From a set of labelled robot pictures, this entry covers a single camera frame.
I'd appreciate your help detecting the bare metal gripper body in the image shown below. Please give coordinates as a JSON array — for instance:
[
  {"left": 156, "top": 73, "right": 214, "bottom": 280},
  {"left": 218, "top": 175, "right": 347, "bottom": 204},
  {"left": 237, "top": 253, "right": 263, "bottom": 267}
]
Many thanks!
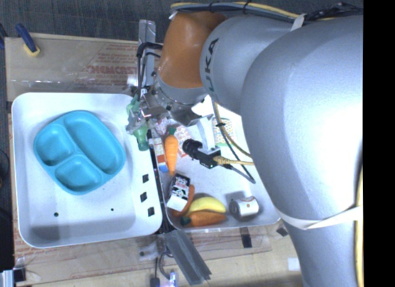
[{"left": 139, "top": 87, "right": 214, "bottom": 128}]

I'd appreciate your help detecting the green plastic bottle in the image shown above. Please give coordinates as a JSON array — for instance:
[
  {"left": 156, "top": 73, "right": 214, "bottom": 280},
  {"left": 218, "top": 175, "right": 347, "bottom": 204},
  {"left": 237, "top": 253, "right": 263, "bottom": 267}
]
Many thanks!
[{"left": 135, "top": 125, "right": 151, "bottom": 152}]

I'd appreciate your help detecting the red and white patterned packet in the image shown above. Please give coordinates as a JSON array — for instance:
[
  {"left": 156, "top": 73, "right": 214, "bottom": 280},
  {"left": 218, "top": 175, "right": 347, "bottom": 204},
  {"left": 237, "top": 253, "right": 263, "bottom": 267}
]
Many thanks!
[{"left": 153, "top": 118, "right": 193, "bottom": 158}]

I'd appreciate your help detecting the orange and white carton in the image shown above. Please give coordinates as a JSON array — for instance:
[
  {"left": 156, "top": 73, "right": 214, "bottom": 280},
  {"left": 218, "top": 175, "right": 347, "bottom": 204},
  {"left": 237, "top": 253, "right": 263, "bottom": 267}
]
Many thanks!
[{"left": 152, "top": 136, "right": 170, "bottom": 173}]

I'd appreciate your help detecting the orange carrot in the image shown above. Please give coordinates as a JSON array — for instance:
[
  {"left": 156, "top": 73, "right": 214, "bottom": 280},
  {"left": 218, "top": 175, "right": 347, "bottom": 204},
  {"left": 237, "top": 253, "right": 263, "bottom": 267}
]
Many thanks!
[
  {"left": 180, "top": 210, "right": 227, "bottom": 228},
  {"left": 164, "top": 127, "right": 180, "bottom": 177}
]

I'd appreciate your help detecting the white packet with green print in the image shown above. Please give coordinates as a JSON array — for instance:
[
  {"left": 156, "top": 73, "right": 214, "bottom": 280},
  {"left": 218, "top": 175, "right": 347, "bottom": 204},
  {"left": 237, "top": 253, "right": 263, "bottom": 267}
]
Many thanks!
[{"left": 212, "top": 117, "right": 238, "bottom": 147}]

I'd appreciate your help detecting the blue divided plate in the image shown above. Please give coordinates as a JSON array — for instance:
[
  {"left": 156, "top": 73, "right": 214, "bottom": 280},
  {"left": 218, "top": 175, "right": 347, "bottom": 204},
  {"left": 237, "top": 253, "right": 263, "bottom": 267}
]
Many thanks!
[{"left": 33, "top": 109, "right": 127, "bottom": 196}]

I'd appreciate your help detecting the black and white cow carton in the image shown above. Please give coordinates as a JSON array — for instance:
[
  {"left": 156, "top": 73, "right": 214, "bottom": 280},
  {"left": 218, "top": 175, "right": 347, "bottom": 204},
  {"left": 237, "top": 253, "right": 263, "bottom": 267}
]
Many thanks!
[{"left": 166, "top": 173, "right": 191, "bottom": 211}]

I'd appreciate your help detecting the white plastic tray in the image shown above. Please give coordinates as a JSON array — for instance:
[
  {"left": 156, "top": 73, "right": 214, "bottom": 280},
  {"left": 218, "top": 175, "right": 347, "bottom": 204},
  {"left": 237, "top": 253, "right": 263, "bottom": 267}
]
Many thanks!
[
  {"left": 11, "top": 92, "right": 164, "bottom": 249},
  {"left": 150, "top": 94, "right": 283, "bottom": 231}
]

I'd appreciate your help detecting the yellow banana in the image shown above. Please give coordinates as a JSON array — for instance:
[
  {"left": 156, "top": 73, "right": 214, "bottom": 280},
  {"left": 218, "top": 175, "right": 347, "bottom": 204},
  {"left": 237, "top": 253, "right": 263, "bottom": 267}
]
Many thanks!
[{"left": 186, "top": 196, "right": 227, "bottom": 216}]

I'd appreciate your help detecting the small white can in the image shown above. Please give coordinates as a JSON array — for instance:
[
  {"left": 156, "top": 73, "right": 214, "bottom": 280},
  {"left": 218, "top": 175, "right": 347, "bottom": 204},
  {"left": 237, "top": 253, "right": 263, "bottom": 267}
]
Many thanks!
[{"left": 228, "top": 196, "right": 260, "bottom": 219}]

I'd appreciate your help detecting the black cylinder on white bracket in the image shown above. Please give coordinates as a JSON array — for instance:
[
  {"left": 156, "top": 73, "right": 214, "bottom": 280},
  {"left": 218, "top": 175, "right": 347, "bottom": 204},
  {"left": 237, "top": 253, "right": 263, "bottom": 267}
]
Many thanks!
[{"left": 181, "top": 115, "right": 222, "bottom": 170}]

